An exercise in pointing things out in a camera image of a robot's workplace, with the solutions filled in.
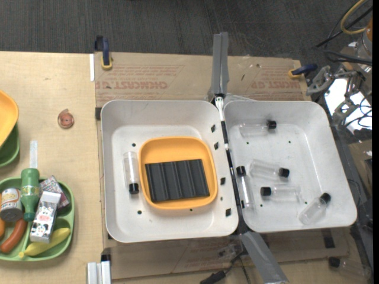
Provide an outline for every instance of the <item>wooden table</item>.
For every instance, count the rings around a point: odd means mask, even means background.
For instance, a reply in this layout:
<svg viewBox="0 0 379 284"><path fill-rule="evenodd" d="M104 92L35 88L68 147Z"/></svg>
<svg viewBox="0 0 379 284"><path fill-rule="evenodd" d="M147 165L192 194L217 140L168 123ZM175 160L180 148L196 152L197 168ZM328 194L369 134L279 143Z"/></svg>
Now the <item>wooden table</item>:
<svg viewBox="0 0 379 284"><path fill-rule="evenodd" d="M59 257L42 262L0 261L2 283L85 283L88 262L99 262L103 251L99 151L95 119L95 87L90 81L88 54L0 52L0 89L15 99L20 117L20 155L0 169L0 179L19 176L29 166L29 142L38 141L41 176L55 175L75 196L75 227L70 247ZM64 130L57 116L68 108L75 125ZM359 260L352 238L350 256ZM330 271L327 260L282 263L291 283L357 283ZM262 283L254 267L246 268L252 283ZM198 283L210 274L117 280L115 283ZM247 283L235 267L221 283Z"/></svg>

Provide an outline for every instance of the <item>cable connector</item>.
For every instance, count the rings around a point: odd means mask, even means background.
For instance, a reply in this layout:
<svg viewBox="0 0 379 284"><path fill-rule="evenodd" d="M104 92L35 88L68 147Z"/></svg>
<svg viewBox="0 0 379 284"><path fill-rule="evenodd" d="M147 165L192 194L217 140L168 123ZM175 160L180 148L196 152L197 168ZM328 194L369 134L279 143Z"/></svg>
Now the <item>cable connector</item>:
<svg viewBox="0 0 379 284"><path fill-rule="evenodd" d="M212 273L208 278L202 280L200 284L213 284L224 279L225 276L226 276L225 272L221 270L219 272Z"/></svg>

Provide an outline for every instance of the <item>white carton with cow print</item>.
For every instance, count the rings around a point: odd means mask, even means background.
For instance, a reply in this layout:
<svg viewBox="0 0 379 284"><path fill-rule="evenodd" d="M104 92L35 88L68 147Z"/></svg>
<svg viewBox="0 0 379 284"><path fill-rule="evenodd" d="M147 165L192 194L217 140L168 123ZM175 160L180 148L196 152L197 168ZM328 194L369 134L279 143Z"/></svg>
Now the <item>white carton with cow print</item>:
<svg viewBox="0 0 379 284"><path fill-rule="evenodd" d="M42 193L40 202L30 230L30 241L49 243L50 236L57 214L57 207L60 201L60 193L46 192Z"/></svg>

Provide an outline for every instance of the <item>orange tray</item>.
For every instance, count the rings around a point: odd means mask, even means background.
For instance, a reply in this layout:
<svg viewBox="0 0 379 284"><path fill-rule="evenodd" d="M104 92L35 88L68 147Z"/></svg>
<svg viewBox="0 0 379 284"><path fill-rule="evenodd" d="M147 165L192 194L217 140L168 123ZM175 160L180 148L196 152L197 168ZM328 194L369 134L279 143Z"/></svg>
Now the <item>orange tray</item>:
<svg viewBox="0 0 379 284"><path fill-rule="evenodd" d="M201 159L209 196L152 202L146 164ZM212 154L208 146L194 137L161 137L142 144L139 151L139 170L143 194L151 206L160 209L191 209L211 203L217 195L217 178Z"/></svg>
<svg viewBox="0 0 379 284"><path fill-rule="evenodd" d="M0 91L0 148L16 125L17 119L16 102L5 92Z"/></svg>

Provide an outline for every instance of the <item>yellow banana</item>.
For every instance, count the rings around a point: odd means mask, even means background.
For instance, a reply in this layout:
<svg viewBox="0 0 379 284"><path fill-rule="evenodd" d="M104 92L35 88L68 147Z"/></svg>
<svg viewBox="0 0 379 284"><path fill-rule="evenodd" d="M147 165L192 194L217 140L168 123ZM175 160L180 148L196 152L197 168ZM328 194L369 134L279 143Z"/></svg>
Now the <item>yellow banana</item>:
<svg viewBox="0 0 379 284"><path fill-rule="evenodd" d="M52 239L50 240L49 244L42 242L33 242L28 245L25 251L18 253L18 256L20 258L23 258L25 255L36 256L40 253L43 253L44 251L53 248L55 245L58 245L60 242L66 239L69 236L70 232L70 228L60 228L54 230L52 233Z"/></svg>

